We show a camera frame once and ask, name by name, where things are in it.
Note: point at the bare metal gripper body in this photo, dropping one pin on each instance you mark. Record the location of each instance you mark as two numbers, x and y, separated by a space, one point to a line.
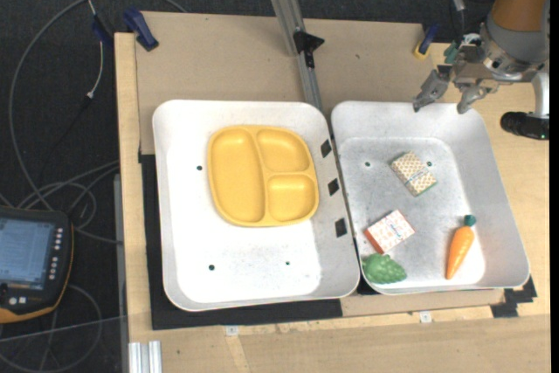
478 70

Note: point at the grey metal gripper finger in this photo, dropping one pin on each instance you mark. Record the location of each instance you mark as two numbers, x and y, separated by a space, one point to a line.
471 98
433 89

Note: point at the white plastic tray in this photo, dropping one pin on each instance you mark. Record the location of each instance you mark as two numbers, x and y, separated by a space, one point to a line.
419 126
253 266

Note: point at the orange patterned carton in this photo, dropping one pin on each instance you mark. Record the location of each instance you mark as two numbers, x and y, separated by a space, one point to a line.
389 231

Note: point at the orange carrot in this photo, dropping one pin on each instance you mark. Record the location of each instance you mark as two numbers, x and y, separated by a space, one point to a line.
459 251

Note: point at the green grapes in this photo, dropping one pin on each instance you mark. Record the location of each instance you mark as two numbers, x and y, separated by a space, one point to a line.
384 270

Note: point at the brown cardboard board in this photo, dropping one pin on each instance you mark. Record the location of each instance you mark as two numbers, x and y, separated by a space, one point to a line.
227 61

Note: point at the yellow divided plate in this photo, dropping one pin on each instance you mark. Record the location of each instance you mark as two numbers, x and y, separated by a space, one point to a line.
236 174

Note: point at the black cylinder on white bracket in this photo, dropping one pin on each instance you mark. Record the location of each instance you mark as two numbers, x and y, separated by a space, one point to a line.
524 124

